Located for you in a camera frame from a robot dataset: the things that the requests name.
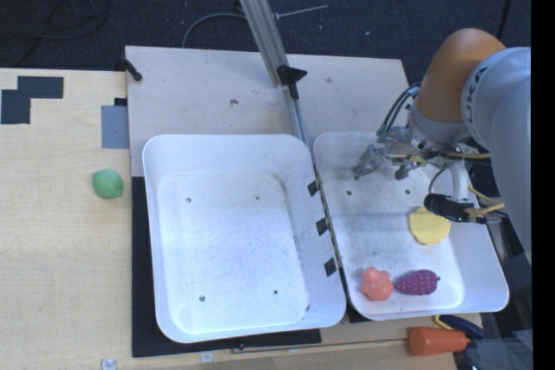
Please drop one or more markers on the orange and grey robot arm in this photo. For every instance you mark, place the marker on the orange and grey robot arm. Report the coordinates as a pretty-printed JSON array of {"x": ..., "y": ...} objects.
[{"x": 498, "y": 99}]

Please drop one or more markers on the green toy fruit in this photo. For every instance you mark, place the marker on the green toy fruit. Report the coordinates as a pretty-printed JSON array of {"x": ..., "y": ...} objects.
[{"x": 107, "y": 184}]

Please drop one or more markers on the white plastic tray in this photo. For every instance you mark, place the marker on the white plastic tray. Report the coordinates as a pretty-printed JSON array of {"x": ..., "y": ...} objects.
[
  {"x": 234, "y": 238},
  {"x": 381, "y": 225}
]

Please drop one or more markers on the pale flat board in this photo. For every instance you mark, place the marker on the pale flat board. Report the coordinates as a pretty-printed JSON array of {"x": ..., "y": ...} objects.
[{"x": 208, "y": 95}]

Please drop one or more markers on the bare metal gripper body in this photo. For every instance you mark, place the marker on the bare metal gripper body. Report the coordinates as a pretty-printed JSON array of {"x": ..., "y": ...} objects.
[{"x": 405, "y": 145}]

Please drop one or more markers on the thin black and white rod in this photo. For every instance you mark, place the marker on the thin black and white rod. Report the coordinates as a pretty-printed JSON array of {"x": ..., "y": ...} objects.
[{"x": 298, "y": 117}]

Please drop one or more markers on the yellow toy biscuit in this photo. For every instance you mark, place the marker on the yellow toy biscuit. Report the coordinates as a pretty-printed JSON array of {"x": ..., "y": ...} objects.
[{"x": 427, "y": 229}]

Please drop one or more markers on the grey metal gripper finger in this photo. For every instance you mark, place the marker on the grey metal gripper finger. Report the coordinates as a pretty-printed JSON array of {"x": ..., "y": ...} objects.
[
  {"x": 402, "y": 171},
  {"x": 367, "y": 162}
]

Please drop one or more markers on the purple toy grapes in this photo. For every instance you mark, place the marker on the purple toy grapes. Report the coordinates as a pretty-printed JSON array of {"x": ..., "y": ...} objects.
[{"x": 416, "y": 282}]

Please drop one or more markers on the black cylinder on white bracket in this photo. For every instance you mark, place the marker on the black cylinder on white bracket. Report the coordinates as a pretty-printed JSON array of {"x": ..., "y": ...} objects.
[{"x": 446, "y": 205}]

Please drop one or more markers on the orange toy food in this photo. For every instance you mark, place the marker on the orange toy food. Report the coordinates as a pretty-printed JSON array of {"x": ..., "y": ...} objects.
[{"x": 375, "y": 285}]

